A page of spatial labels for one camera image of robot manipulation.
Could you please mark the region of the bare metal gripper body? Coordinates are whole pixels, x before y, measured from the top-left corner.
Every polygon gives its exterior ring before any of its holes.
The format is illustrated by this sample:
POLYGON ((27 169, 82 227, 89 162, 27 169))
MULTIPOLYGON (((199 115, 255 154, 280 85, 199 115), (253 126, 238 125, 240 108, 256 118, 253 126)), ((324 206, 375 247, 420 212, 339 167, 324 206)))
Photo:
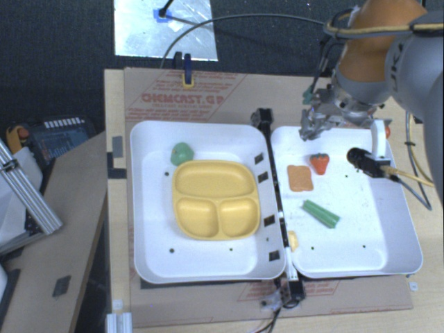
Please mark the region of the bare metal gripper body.
POLYGON ((339 92, 318 89, 311 100, 309 120, 315 126, 324 128, 349 125, 367 128, 376 110, 376 105, 357 101, 341 89, 339 92))

